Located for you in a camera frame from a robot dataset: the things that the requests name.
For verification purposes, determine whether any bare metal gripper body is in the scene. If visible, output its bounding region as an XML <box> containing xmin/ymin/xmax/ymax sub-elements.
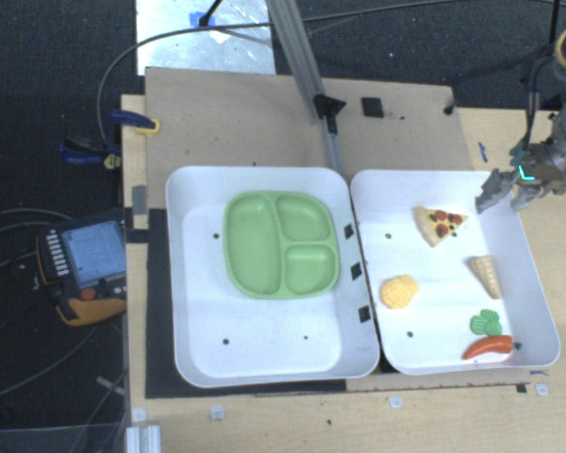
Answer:
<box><xmin>521</xmin><ymin>119</ymin><xmax>566</xmax><ymax>196</ymax></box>

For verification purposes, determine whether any toy pizza slice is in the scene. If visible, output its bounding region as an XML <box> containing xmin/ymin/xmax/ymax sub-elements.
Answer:
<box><xmin>413</xmin><ymin>205</ymin><xmax>470</xmax><ymax>249</ymax></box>

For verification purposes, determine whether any cream toy cone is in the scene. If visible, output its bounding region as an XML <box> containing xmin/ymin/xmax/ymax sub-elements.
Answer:
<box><xmin>469</xmin><ymin>254</ymin><xmax>504</xmax><ymax>300</ymax></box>

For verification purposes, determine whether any white plastic tray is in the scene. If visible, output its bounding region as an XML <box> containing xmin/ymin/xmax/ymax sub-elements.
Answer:
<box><xmin>349</xmin><ymin>168</ymin><xmax>562</xmax><ymax>377</ymax></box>
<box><xmin>164</xmin><ymin>164</ymin><xmax>381</xmax><ymax>390</ymax></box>

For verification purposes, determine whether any green toy broccoli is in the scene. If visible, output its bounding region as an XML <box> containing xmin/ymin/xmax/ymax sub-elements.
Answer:
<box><xmin>469</xmin><ymin>309</ymin><xmax>504</xmax><ymax>338</ymax></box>

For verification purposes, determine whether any yellow toy corn piece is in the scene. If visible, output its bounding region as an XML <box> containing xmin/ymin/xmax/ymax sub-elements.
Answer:
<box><xmin>379</xmin><ymin>274</ymin><xmax>421</xmax><ymax>310</ymax></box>

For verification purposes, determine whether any black block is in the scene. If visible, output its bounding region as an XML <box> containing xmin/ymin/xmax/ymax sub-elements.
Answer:
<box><xmin>360</xmin><ymin>96</ymin><xmax>385</xmax><ymax>119</ymax></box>

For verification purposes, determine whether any orange toy carrot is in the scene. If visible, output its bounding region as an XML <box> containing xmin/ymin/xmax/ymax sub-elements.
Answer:
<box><xmin>461</xmin><ymin>334</ymin><xmax>523</xmax><ymax>362</ymax></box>

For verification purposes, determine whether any green divided plate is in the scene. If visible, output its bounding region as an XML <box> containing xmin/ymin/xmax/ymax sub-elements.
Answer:
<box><xmin>222</xmin><ymin>190</ymin><xmax>342</xmax><ymax>301</ymax></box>

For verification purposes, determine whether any brown cardboard board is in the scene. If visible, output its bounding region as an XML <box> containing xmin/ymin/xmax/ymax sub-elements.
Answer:
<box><xmin>143</xmin><ymin>65</ymin><xmax>532</xmax><ymax>394</ymax></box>

